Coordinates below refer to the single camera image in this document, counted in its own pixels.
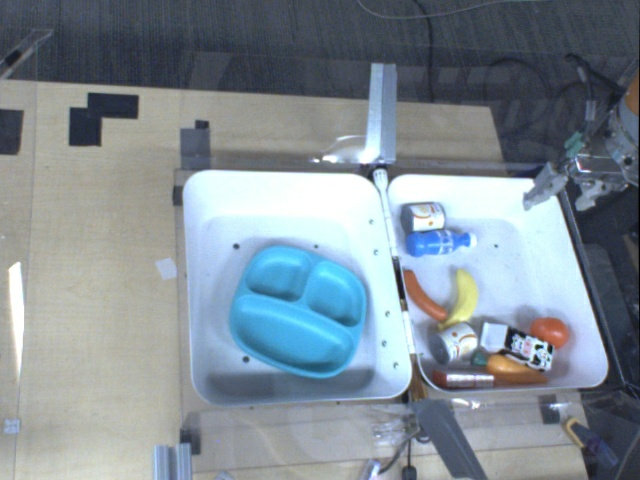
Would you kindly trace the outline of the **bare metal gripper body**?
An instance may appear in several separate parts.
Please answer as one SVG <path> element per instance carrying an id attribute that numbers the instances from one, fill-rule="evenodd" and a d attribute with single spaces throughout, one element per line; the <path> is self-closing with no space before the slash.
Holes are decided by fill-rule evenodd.
<path id="1" fill-rule="evenodd" d="M 622 136 L 593 139 L 572 157 L 567 171 L 576 182 L 599 180 L 613 187 L 637 187 L 639 149 Z"/>

